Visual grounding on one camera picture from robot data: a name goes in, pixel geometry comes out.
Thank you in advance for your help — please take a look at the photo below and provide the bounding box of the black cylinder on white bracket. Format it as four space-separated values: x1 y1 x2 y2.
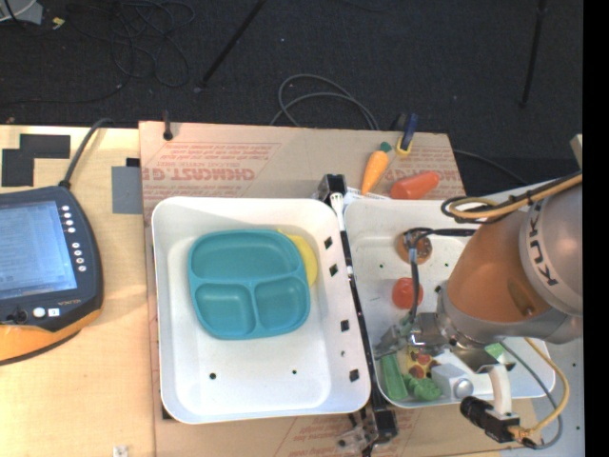
459 364 522 445

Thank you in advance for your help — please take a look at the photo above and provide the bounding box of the yellow round plate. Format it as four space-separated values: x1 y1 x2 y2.
277 228 320 288

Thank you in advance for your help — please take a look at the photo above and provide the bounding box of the brown cardboard board, red print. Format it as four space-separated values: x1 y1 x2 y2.
137 120 541 457

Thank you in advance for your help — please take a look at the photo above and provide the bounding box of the thin black and white rod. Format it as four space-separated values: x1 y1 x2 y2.
331 191 384 414

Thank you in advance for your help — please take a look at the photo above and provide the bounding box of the white plastic tray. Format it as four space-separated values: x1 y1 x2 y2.
150 195 373 426
343 197 558 409

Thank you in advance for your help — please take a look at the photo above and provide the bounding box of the teal divided plate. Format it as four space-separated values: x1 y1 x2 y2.
187 228 313 342

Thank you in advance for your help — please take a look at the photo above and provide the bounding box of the green toy broccoli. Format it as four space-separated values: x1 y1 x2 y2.
403 372 443 403

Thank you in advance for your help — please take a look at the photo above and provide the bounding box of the toy pizza slice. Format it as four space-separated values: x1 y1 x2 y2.
403 345 442 381

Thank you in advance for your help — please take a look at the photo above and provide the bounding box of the green rectangular block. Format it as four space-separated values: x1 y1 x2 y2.
380 353 410 402

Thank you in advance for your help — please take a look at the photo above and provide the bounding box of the orange toy carrot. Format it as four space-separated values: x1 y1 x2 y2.
360 141 394 196

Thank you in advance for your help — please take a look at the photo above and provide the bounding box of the red toy tomato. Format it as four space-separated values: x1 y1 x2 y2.
390 276 425 310

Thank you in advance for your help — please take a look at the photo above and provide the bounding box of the white bottle with silver cap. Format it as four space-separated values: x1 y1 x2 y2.
429 361 476 400

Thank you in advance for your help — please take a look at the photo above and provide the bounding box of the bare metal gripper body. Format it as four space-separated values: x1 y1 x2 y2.
407 311 454 352

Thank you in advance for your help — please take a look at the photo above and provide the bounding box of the orange toy sausage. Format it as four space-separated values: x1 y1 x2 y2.
389 169 442 201

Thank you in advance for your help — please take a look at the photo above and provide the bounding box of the brown toy doughnut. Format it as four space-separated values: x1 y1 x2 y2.
396 229 435 266

